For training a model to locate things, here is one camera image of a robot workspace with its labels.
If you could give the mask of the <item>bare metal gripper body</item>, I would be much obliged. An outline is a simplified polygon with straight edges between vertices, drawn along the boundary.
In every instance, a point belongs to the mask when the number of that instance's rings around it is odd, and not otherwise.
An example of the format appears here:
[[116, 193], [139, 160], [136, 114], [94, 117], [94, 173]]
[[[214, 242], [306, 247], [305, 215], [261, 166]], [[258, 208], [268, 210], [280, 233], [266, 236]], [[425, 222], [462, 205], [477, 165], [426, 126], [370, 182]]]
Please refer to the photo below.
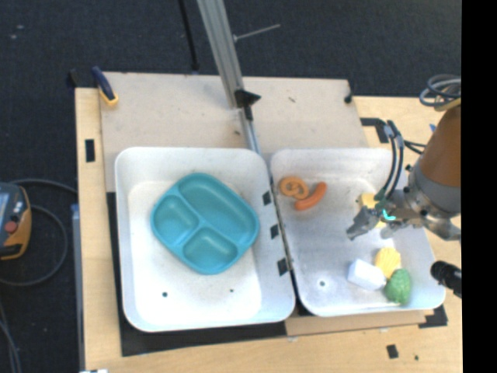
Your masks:
[[390, 197], [378, 192], [374, 200], [374, 208], [385, 224], [398, 222], [403, 229], [424, 228], [442, 240], [461, 241], [461, 229], [451, 221], [458, 213], [442, 209], [421, 191], [394, 191]]

